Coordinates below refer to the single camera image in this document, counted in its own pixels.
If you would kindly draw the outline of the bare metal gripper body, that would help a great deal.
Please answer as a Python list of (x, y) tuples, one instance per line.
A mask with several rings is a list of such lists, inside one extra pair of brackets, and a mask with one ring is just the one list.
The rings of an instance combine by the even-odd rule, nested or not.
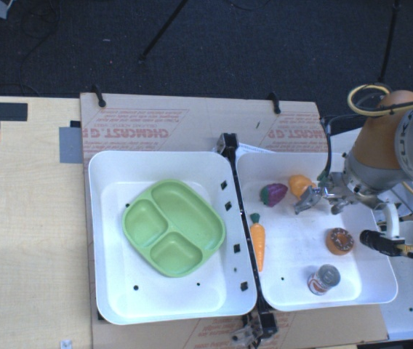
[(318, 176), (318, 188), (330, 204), (364, 203), (371, 198), (371, 191), (359, 178), (350, 172), (322, 172)]

